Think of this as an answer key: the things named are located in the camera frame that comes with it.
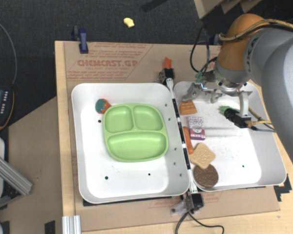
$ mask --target chocolate cookie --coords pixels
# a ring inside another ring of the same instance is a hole
[[[195,166],[193,176],[195,181],[205,188],[211,188],[218,182],[218,173],[212,165],[209,165],[206,169]]]

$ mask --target table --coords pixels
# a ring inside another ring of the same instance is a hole
[[[65,52],[65,41],[55,42],[55,59],[56,59],[56,76],[57,76],[57,101],[58,101],[58,119],[59,119],[59,138],[60,138],[60,159],[61,159],[61,181],[62,181],[62,203],[63,215],[76,215],[74,185],[73,185],[73,169],[71,156],[71,137],[68,114],[68,97],[67,97],[67,79],[65,55],[71,53]],[[186,72],[177,71],[176,77],[185,79],[192,77]],[[282,202],[279,203],[280,211],[235,215],[219,218],[204,219],[202,222],[207,225],[221,224],[225,227],[226,233],[291,233],[293,234],[293,165],[284,150],[280,140],[276,136],[280,153],[282,155],[291,185],[292,190],[289,194],[282,195]],[[185,221],[180,227],[180,233],[218,233],[217,231],[200,227],[194,221]],[[83,232],[87,234],[112,234],[112,233],[174,233],[176,223],[164,223],[155,225],[144,225],[127,228],[117,228],[99,231]]]

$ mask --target orange toy food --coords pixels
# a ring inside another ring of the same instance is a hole
[[[179,112],[181,115],[190,115],[197,113],[197,110],[194,106],[194,103],[192,100],[183,101],[181,102],[179,106]]]
[[[183,127],[183,128],[184,128],[184,135],[185,135],[185,140],[186,140],[188,153],[193,154],[194,149],[193,149],[193,146],[192,146],[192,143],[191,143],[189,129],[188,129],[188,127]]]

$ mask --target green plate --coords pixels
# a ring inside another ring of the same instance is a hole
[[[168,150],[165,123],[157,108],[148,104],[119,104],[103,117],[105,144],[119,161],[139,162],[162,157]]]

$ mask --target white tray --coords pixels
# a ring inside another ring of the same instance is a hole
[[[168,151],[156,160],[120,162],[105,146],[103,115],[95,110],[98,99],[112,106],[145,103],[162,114]],[[79,190],[93,204],[181,195],[189,187],[177,119],[170,92],[158,83],[84,83],[72,91]]]
[[[174,93],[178,105],[190,86],[191,82],[187,81],[175,85]],[[248,83],[243,90],[252,92],[249,95],[249,106],[262,118],[267,119],[256,87]],[[212,104],[210,95],[201,93],[193,102],[198,113],[191,116],[203,117],[206,139],[192,140],[192,145],[195,148],[199,142],[204,142],[216,154],[211,164],[219,175],[218,183],[214,187],[206,189],[196,183],[198,188],[203,191],[219,191],[278,185],[284,182],[286,171],[273,133],[240,129],[220,114],[221,106],[239,110],[238,97],[226,95]],[[188,116],[181,116],[181,122],[183,126],[187,126]]]

